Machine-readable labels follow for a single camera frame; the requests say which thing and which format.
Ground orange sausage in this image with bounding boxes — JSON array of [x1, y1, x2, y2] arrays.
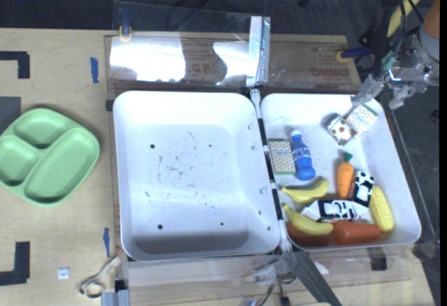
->
[[331, 219, 383, 246]]

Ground white carton with strawberry print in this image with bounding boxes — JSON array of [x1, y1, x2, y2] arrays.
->
[[327, 115, 358, 147]]

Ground orange carrot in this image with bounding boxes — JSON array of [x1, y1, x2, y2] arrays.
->
[[336, 152, 356, 201]]

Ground green divided plate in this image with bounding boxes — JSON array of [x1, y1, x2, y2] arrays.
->
[[0, 108, 101, 208]]

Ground white plastic tray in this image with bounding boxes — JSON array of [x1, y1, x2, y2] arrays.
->
[[112, 89, 282, 262], [259, 92, 423, 252]]

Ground yellow corn cob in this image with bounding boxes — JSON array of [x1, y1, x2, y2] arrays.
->
[[369, 185, 395, 233]]

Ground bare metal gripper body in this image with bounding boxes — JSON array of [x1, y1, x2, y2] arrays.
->
[[383, 36, 441, 93]]

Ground white carton with green pattern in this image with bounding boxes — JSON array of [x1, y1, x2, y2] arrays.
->
[[345, 103, 379, 138], [267, 138, 297, 176]]

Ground yellow banana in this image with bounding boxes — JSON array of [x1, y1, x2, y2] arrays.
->
[[282, 204, 335, 237], [280, 177, 330, 205]]

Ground blue bottle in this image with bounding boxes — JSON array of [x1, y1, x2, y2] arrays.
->
[[290, 129, 316, 182]]

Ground red-brown sausage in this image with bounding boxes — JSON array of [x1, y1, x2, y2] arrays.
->
[[286, 223, 332, 247]]

